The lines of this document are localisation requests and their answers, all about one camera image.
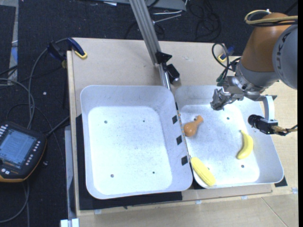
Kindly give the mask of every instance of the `table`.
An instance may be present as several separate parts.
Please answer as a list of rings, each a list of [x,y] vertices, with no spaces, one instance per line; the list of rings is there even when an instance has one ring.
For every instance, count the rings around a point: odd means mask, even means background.
[[[85,60],[67,53],[71,114],[72,169],[76,218],[80,226],[297,226],[298,161],[297,132],[286,137],[273,135],[288,186],[273,184],[182,192],[179,202],[100,210],[80,210],[77,177],[76,117],[81,114],[80,92],[88,85],[160,85],[159,71],[152,65],[144,41],[74,38],[87,52]],[[222,67],[214,60],[212,43],[160,41],[169,63],[180,73],[180,83],[172,86],[215,85]],[[297,123],[297,91],[282,82],[264,94],[278,95],[276,119],[282,127]]]

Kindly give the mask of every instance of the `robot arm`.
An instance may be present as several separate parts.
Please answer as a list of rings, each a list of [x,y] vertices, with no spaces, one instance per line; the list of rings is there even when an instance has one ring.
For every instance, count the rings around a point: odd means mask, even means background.
[[[234,69],[234,76],[224,76],[213,95],[211,107],[222,110],[225,105],[247,97],[253,101],[263,101],[265,118],[251,115],[249,123],[266,134],[285,135],[294,129],[282,129],[274,119],[273,100],[276,96],[263,96],[263,91],[281,80],[297,89],[298,25],[297,17],[281,13],[268,13],[260,20],[247,23],[257,26],[244,49],[240,61]]]

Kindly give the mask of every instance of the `yellow banana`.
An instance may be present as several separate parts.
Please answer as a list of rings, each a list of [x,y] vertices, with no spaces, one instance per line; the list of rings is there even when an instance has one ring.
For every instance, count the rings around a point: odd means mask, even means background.
[[[192,157],[190,159],[191,165],[194,171],[199,175],[199,177],[209,186],[215,184],[216,179],[210,170],[203,164],[203,162],[198,157]]]
[[[241,131],[241,133],[243,135],[244,143],[242,149],[239,151],[237,155],[237,159],[244,159],[248,157],[254,147],[254,141],[252,137],[249,134],[245,133],[244,131]]]

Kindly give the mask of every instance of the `toy banana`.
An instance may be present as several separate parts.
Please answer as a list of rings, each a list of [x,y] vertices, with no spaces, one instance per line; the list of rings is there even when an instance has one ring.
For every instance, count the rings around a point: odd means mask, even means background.
[[[198,157],[192,157],[190,159],[191,166],[198,176],[209,186],[215,184],[216,179],[210,170],[203,164],[203,162]]]
[[[244,159],[248,157],[252,152],[254,146],[252,137],[249,134],[245,133],[244,131],[241,131],[241,133],[243,135],[244,143],[242,149],[239,151],[237,155],[237,159]]]

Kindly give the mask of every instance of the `black floor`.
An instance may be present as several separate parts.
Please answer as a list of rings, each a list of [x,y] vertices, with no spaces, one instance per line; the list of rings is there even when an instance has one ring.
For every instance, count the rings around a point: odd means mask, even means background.
[[[156,30],[159,40],[221,42],[233,45],[235,54],[241,55],[253,29],[243,22],[248,12],[255,9],[286,12],[296,1],[190,0],[187,12],[178,18],[159,22]],[[150,8],[150,12],[163,12],[163,9]],[[287,14],[297,15],[297,6]],[[168,16],[152,15],[154,20],[165,17]],[[35,61],[51,41],[66,37],[142,39],[137,25],[130,27],[134,22],[131,8],[125,4],[111,6],[90,0],[19,0],[19,82],[28,86]],[[59,45],[67,49],[64,42]],[[32,94],[37,110],[32,129],[48,132],[69,115],[68,99],[64,97],[66,70],[58,60],[45,55],[37,64],[34,75]],[[29,118],[27,102],[27,92],[21,87],[0,87],[0,121],[8,118],[26,126]],[[31,227],[56,227],[61,219],[67,218],[64,143],[64,127],[61,127],[49,138],[42,163],[29,178]],[[18,213],[24,201],[22,184],[1,183],[0,221]],[[0,227],[26,225],[27,209]]]

